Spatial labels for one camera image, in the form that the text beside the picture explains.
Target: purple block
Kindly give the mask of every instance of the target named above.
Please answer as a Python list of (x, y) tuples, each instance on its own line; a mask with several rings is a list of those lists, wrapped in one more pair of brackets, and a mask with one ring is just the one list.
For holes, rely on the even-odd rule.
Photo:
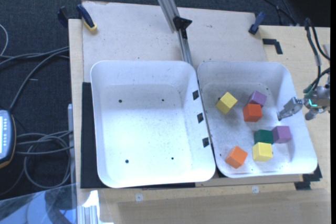
[(251, 94), (250, 99), (248, 100), (249, 104), (260, 104), (261, 107), (264, 106), (265, 102), (266, 102), (266, 95), (258, 91), (254, 91)]
[(272, 129), (274, 143), (286, 143), (292, 139), (289, 126), (276, 126)]

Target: wooden table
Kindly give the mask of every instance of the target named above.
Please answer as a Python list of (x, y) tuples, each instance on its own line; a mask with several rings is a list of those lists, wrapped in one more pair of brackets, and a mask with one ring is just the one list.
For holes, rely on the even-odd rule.
[[(330, 28), (316, 28), (320, 44), (330, 44)], [(268, 61), (290, 71), (298, 94), (317, 74), (303, 27), (260, 26), (262, 38), (280, 42), (283, 54), (264, 45)], [(82, 21), (69, 20), (69, 46), (77, 202), (81, 206), (92, 189), (81, 189), (81, 97), (83, 82)], [(322, 59), (325, 69), (329, 63)], [(132, 223), (331, 223), (330, 114), (307, 121), (322, 178), (312, 190), (296, 190), (302, 175), (254, 178), (213, 178), (183, 189), (98, 189), (100, 220)]]

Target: green light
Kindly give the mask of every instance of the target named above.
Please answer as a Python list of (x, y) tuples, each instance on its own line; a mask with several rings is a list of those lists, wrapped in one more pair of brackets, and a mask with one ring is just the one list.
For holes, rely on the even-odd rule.
[(308, 99), (308, 101), (311, 106), (317, 106), (316, 104), (313, 104), (310, 99)]

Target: blue clamp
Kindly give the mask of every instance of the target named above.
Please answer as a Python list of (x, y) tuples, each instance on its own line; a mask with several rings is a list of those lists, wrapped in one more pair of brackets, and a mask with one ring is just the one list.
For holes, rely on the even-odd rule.
[(88, 11), (81, 5), (77, 5), (77, 11), (81, 15), (81, 17), (84, 19), (84, 25), (90, 30), (94, 31), (97, 28), (97, 25), (94, 23), (94, 21), (91, 19), (90, 14)]
[(265, 14), (263, 12), (260, 12), (256, 18), (256, 21), (254, 24), (251, 25), (249, 32), (253, 35), (255, 35), (259, 29), (259, 25), (261, 24), (262, 20), (265, 18)]

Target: orange block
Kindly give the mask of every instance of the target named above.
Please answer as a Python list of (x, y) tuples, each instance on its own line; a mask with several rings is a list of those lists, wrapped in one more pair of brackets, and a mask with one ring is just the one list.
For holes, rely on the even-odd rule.
[(247, 157), (247, 152), (241, 149), (239, 146), (233, 147), (225, 158), (225, 162), (231, 165), (233, 168), (239, 168), (243, 165)]
[(244, 121), (257, 122), (262, 117), (260, 104), (247, 104), (243, 108)]

